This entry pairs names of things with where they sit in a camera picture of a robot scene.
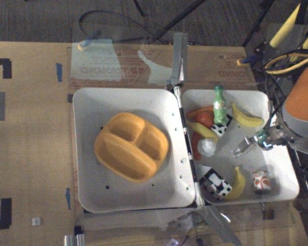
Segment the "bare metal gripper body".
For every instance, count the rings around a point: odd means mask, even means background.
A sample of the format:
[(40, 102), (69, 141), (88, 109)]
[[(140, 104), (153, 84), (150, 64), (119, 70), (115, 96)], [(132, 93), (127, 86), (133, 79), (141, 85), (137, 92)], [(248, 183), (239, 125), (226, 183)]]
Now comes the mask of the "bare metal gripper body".
[(256, 139), (262, 148), (289, 145), (292, 149), (308, 155), (308, 127), (305, 126), (295, 130), (282, 124), (264, 127), (256, 133)]

